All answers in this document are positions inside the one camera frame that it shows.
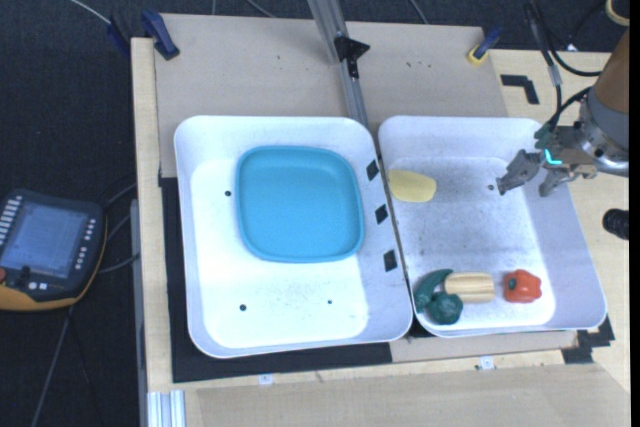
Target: red pepper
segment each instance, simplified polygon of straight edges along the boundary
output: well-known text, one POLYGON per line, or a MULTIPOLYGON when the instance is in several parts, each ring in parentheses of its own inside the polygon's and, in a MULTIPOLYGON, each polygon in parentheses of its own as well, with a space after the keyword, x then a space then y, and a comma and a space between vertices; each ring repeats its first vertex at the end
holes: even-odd
POLYGON ((518 269, 504 277, 504 298, 510 303, 532 303, 542 296, 542 280, 518 269))

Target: blue dish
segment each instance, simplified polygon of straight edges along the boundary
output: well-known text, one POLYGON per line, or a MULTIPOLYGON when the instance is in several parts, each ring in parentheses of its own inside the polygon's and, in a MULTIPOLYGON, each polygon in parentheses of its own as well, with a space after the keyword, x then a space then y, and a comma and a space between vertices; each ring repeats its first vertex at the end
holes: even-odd
POLYGON ((235 192, 240 235, 260 258, 335 261, 362 245, 358 182, 337 153, 304 146, 254 148, 238 161, 235 192))

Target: black mat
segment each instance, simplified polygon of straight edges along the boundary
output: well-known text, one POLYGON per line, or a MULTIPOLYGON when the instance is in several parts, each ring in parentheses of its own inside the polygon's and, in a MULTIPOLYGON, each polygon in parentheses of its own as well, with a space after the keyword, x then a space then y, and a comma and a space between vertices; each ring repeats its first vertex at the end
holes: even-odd
POLYGON ((232 359, 212 358, 198 350, 191 341, 187 327, 178 181, 175 178, 163 179, 161 185, 174 382, 275 372, 326 370, 391 362, 391 350, 387 343, 287 351, 232 359))

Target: black hole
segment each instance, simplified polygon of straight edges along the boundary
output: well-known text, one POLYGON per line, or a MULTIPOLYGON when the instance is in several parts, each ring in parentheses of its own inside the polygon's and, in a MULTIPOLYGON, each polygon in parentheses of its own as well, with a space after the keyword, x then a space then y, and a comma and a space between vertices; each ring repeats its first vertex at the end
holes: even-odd
POLYGON ((380 170, 378 169, 378 164, 376 164, 375 160, 372 160, 371 163, 367 166, 367 177, 369 181, 373 180, 380 170))
POLYGON ((378 207, 378 209, 376 210, 376 221, 378 222, 378 224, 384 221, 388 216, 389 213, 387 212, 387 205, 378 207))
POLYGON ((391 251, 387 251, 384 254, 384 270, 389 272, 395 269, 398 266, 398 261, 396 260, 396 253, 392 249, 391 251))

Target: white plastic tray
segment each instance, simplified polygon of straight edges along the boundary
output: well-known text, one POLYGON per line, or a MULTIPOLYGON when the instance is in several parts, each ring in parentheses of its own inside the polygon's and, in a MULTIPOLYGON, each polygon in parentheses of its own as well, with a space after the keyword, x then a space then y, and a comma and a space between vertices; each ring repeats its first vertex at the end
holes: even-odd
POLYGON ((411 298, 391 217, 378 223, 376 210, 390 208, 382 174, 370 179, 367 170, 377 159, 364 127, 345 118, 196 116, 180 124, 174 145, 187 320, 202 352, 230 358, 390 341, 406 333, 411 298), (281 263, 245 247, 233 197, 236 164, 246 151, 266 145, 323 148, 349 162, 365 224, 356 254, 281 263))
POLYGON ((433 323, 438 336, 589 329, 606 314, 604 295, 566 185, 542 198, 534 180, 504 196, 496 178, 517 151, 533 151, 539 124, 514 118, 397 116, 379 131, 385 170, 426 174, 437 182, 426 203, 392 199, 412 290, 437 269, 489 272, 496 299, 466 304, 453 325, 433 323), (503 298, 503 277, 518 268, 542 279, 543 295, 529 304, 503 298))

